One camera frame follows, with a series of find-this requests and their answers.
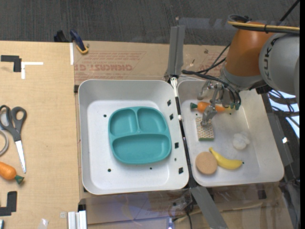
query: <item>scissors blade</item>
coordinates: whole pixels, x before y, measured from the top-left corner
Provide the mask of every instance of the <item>scissors blade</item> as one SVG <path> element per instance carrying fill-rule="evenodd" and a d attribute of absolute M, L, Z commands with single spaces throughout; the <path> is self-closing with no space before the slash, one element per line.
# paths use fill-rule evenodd
<path fill-rule="evenodd" d="M 25 169 L 25 159 L 24 159 L 24 154 L 23 154 L 22 142 L 21 142 L 21 140 L 16 141 L 15 144 L 16 144 L 17 151 L 18 151 L 18 154 L 19 154 L 19 159 L 20 159 L 20 162 L 21 162 L 23 173 L 25 173 L 26 169 Z"/>

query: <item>light wood surface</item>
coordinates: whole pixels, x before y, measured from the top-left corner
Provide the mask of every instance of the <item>light wood surface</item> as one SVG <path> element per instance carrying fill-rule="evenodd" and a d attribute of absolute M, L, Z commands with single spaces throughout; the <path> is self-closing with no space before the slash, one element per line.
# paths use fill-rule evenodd
<path fill-rule="evenodd" d="M 21 106 L 28 114 L 21 131 L 27 172 L 23 174 L 13 139 L 0 161 L 24 175 L 20 186 L 0 177 L 0 203 L 17 191 L 17 211 L 0 217 L 8 229 L 66 228 L 63 211 L 77 211 L 79 202 L 74 70 L 68 43 L 0 42 L 1 55 L 18 55 L 26 66 L 26 79 L 13 72 L 12 62 L 0 62 L 0 105 Z"/>

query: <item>yellow toy banana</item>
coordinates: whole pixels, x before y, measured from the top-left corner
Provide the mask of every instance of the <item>yellow toy banana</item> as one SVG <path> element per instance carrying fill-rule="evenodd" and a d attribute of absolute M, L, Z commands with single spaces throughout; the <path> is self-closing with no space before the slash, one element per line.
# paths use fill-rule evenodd
<path fill-rule="evenodd" d="M 209 151 L 214 155 L 214 157 L 217 160 L 217 164 L 222 168 L 234 170 L 243 164 L 242 160 L 227 159 L 227 158 L 223 157 L 221 154 L 214 151 L 212 147 L 209 148 Z"/>

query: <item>brown round object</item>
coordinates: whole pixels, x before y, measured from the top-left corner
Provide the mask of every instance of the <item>brown round object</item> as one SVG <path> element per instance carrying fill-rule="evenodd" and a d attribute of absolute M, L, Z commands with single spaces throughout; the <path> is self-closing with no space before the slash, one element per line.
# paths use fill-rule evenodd
<path fill-rule="evenodd" d="M 217 160 L 210 152 L 202 152 L 196 157 L 197 169 L 205 174 L 213 174 L 217 169 Z"/>

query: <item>orange carrot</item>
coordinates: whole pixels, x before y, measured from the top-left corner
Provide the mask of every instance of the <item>orange carrot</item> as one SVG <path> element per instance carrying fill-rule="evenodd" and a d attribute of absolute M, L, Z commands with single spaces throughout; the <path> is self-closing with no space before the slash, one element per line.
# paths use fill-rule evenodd
<path fill-rule="evenodd" d="M 207 102 L 199 102 L 198 104 L 194 104 L 194 103 L 191 103 L 191 109 L 195 109 L 197 108 L 197 110 L 201 113 L 204 112 L 205 108 L 207 106 L 209 106 L 210 103 L 207 103 Z M 218 112 L 222 112 L 225 110 L 225 107 L 222 107 L 220 105 L 215 105 L 215 109 L 218 111 Z"/>
<path fill-rule="evenodd" d="M 7 180 L 15 179 L 18 184 L 20 184 L 24 179 L 24 177 L 17 175 L 14 167 L 9 166 L 3 162 L 0 162 L 0 176 Z"/>

